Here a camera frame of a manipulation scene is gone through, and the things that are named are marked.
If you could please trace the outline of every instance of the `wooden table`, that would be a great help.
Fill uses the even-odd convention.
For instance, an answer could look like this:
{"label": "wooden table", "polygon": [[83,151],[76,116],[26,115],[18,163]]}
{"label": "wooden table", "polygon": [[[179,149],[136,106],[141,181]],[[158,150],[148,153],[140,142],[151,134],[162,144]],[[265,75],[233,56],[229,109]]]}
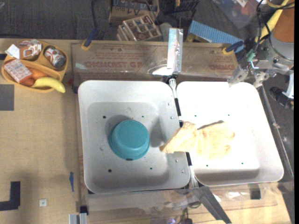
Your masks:
{"label": "wooden table", "polygon": [[[0,39],[0,54],[16,39]],[[75,40],[44,40],[57,45],[71,57]],[[77,213],[82,204],[77,132],[77,95],[68,81],[71,64],[63,83],[66,93],[42,94],[14,88],[14,110],[0,111],[0,202],[9,200],[10,182],[21,182],[21,205],[17,210],[0,211],[0,223],[65,224],[68,215]],[[9,84],[0,76],[0,85]],[[5,99],[0,94],[0,102]],[[74,191],[70,172],[74,173]],[[276,205],[226,210],[233,223],[289,224],[282,195],[273,192]],[[39,207],[39,199],[47,199]],[[210,213],[190,214],[193,223],[215,223]],[[90,216],[88,223],[99,223]],[[140,221],[114,222],[137,224]]]}

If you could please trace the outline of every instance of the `teal plastic lid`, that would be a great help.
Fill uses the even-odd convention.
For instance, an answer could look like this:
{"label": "teal plastic lid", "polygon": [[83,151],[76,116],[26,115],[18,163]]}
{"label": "teal plastic lid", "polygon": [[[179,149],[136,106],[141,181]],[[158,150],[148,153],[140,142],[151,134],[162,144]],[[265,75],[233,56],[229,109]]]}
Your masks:
{"label": "teal plastic lid", "polygon": [[117,124],[108,139],[112,151],[125,160],[142,158],[150,147],[150,135],[146,127],[131,119]]}

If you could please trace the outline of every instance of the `soda can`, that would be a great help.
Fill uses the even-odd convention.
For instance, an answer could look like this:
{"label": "soda can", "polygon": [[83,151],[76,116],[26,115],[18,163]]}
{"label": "soda can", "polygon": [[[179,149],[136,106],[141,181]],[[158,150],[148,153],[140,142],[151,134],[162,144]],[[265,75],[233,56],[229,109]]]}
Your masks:
{"label": "soda can", "polygon": [[66,62],[66,57],[55,47],[48,47],[44,55],[55,68],[61,68]]}

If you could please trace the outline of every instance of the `yellow banana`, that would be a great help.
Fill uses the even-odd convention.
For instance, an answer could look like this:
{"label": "yellow banana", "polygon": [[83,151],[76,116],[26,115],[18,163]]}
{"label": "yellow banana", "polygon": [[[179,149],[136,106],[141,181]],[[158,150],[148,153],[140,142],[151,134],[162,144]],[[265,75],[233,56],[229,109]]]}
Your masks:
{"label": "yellow banana", "polygon": [[34,82],[34,84],[31,87],[51,87],[61,93],[65,93],[64,84],[52,77],[39,78]]}

